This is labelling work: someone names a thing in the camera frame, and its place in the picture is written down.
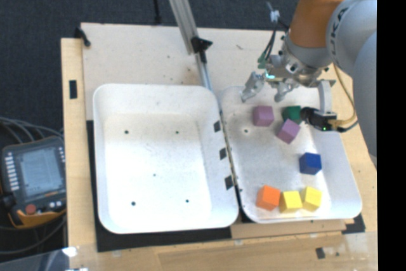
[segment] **blue cube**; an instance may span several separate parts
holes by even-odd
[[[319,154],[306,152],[299,158],[300,173],[316,175],[322,169],[322,160]]]

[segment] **wooden table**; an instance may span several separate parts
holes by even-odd
[[[86,130],[86,120],[91,119],[89,97],[92,89],[111,81],[110,78],[117,79],[102,73],[112,65],[122,69],[118,82],[199,84],[199,77],[193,56],[182,59],[188,55],[176,27],[84,23],[82,28],[91,41],[90,48],[84,47],[81,39],[61,41],[68,238],[69,246],[76,247],[78,252],[71,259],[72,268],[263,270],[272,266],[272,270],[305,267],[312,270],[377,270],[377,174],[359,127],[342,134],[342,140],[362,197],[365,232],[342,234],[354,220],[272,225],[237,220],[231,226],[230,240],[98,253]],[[207,56],[216,95],[226,86],[244,85],[249,73],[257,70],[256,59],[270,37],[270,33],[263,30],[199,29],[199,34],[201,38],[213,41]],[[280,46],[278,39],[275,48]],[[116,54],[114,62],[104,61],[103,56],[109,52]],[[95,60],[91,55],[95,53],[97,62],[87,62]],[[158,55],[160,60],[151,70],[150,65]],[[182,72],[179,65],[168,71],[168,65],[177,60],[186,60],[190,67],[188,72]],[[143,69],[145,73],[132,75],[131,64],[135,63],[148,67]],[[179,78],[182,73],[187,76]],[[337,79],[334,69],[324,77]],[[344,83],[351,87],[351,79],[343,77]],[[333,109],[339,118],[348,117],[351,108],[342,87],[333,87],[332,95]]]

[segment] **purple cube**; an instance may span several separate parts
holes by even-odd
[[[270,126],[275,120],[272,106],[258,105],[253,112],[255,126]]]
[[[322,169],[322,159],[319,154],[305,152],[299,158],[300,173],[316,175]]]
[[[277,137],[283,140],[285,143],[289,144],[298,135],[299,130],[300,125],[298,125],[296,122],[293,122],[290,119],[286,119],[281,129],[277,133]]]

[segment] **green cube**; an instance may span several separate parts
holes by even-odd
[[[290,119],[297,124],[300,124],[302,122],[302,119],[300,118],[300,110],[301,107],[300,105],[295,105],[295,106],[288,106],[282,111],[282,117],[284,121],[287,119]]]

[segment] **orange cube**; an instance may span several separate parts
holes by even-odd
[[[280,190],[269,185],[264,185],[258,191],[256,206],[266,210],[273,210],[279,205]]]

